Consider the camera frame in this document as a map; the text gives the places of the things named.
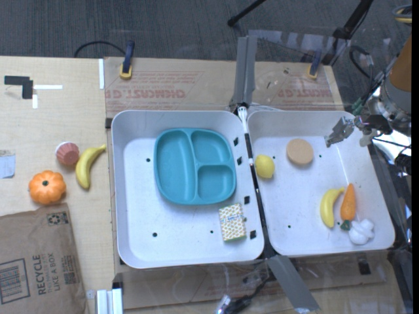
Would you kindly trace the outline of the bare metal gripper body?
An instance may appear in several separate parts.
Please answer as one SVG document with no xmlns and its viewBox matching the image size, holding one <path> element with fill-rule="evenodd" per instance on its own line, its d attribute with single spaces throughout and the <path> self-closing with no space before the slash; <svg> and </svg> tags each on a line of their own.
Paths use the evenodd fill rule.
<svg viewBox="0 0 419 314">
<path fill-rule="evenodd" d="M 354 103 L 356 124 L 362 130 L 411 134 L 411 93 L 398 88 L 370 90 Z"/>
</svg>

